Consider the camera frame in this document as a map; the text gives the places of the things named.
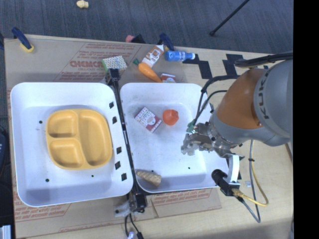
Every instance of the cardboard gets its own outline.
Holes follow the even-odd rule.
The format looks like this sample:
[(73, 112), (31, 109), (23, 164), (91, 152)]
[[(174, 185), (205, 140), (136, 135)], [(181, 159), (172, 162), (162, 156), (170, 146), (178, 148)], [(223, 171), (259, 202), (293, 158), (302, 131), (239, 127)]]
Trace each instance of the cardboard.
[[(101, 62), (107, 57), (122, 56), (128, 65), (123, 74), (125, 82), (149, 82), (137, 70), (134, 59), (141, 60), (153, 47), (147, 44), (118, 43), (50, 36), (26, 35), (34, 45), (34, 51), (26, 53), (17, 39), (5, 40), (5, 65), (7, 101), (10, 126), (10, 146), (14, 198), (16, 238), (33, 237), (88, 228), (97, 228), (124, 222), (124, 217), (115, 218), (114, 206), (126, 201), (126, 196), (94, 201), (77, 202), (34, 208), (25, 205), (16, 188), (13, 137), (10, 110), (10, 91), (21, 82), (103, 82), (106, 71)], [(161, 73), (174, 71), (178, 82), (188, 82), (185, 72), (177, 70), (181, 64), (158, 61), (154, 69)], [(193, 70), (196, 65), (183, 65)], [(220, 209), (217, 188), (183, 192), (170, 192), (147, 196), (148, 206), (136, 220), (162, 218), (185, 213)]]

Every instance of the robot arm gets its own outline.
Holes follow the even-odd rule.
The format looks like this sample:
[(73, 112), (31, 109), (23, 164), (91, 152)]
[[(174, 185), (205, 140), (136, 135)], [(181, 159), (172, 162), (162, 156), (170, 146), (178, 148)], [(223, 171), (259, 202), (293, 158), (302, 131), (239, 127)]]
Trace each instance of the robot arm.
[[(215, 175), (237, 187), (239, 160), (243, 156), (232, 153), (232, 148), (248, 140), (269, 146), (292, 142), (292, 78), (292, 58), (268, 70), (249, 69), (228, 89), (210, 120), (198, 123), (186, 134), (181, 152), (194, 155), (197, 149), (216, 151), (232, 165), (228, 175), (223, 172)], [(219, 185), (220, 180), (216, 176), (213, 179)]]

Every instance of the yellow plate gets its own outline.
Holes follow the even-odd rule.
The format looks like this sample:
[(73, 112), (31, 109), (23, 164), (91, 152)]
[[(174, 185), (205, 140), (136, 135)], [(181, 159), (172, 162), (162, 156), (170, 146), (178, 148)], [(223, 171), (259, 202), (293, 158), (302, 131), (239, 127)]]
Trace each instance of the yellow plate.
[(106, 119), (89, 109), (51, 114), (46, 123), (46, 140), (52, 161), (63, 169), (97, 168), (107, 164), (113, 153)]

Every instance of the orange carrot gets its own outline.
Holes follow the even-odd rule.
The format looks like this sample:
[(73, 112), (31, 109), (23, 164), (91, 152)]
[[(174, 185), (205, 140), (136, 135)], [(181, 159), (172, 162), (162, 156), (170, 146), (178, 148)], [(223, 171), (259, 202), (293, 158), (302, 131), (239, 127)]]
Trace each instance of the orange carrot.
[(152, 79), (155, 82), (163, 82), (157, 74), (152, 70), (152, 68), (146, 63), (139, 64), (139, 71), (144, 74), (146, 77)]

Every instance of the black metal rod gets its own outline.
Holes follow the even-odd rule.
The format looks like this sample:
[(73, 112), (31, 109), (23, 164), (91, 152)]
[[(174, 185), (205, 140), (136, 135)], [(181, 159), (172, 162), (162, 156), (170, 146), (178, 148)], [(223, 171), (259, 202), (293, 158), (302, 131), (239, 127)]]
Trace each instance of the black metal rod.
[(209, 34), (213, 36), (218, 29), (220, 29), (232, 16), (234, 16), (246, 3), (248, 3), (249, 0), (245, 0), (240, 6), (238, 6), (237, 9), (235, 9), (223, 22), (220, 23), (219, 26), (217, 26), (213, 31), (211, 31)]

